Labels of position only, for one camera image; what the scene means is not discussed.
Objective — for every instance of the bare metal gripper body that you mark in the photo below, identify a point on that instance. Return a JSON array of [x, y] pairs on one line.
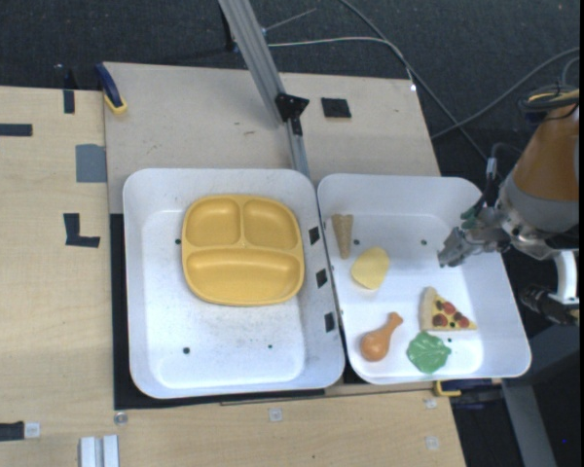
[[496, 234]]

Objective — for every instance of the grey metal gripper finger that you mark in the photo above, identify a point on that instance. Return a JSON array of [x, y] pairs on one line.
[[463, 257], [448, 253]]

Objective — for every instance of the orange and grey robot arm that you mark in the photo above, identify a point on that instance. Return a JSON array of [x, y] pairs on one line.
[[545, 173]]

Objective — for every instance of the white plastic tray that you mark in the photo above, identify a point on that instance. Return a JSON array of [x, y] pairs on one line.
[[233, 348], [413, 270]]

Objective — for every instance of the pizza slice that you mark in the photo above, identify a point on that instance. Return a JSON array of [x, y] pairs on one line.
[[443, 314]]

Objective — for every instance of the yellow potato chip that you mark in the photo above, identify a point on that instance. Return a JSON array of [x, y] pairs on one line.
[[370, 268]]

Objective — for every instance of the green lettuce leaf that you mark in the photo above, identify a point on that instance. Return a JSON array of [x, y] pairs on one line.
[[428, 353]]

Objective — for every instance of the beige ice cream cone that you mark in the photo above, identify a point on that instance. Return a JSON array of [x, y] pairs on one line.
[[343, 234]]

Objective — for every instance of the orange-brown chicken drumstick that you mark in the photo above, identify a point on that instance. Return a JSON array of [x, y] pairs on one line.
[[375, 344]]

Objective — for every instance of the yellow divided plate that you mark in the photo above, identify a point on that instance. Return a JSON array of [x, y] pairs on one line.
[[243, 270]]

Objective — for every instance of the pale wood board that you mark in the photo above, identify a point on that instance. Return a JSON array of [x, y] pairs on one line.
[[199, 119]]

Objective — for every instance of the black cylinder on white bracket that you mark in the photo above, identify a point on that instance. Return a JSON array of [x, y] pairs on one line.
[[567, 280]]

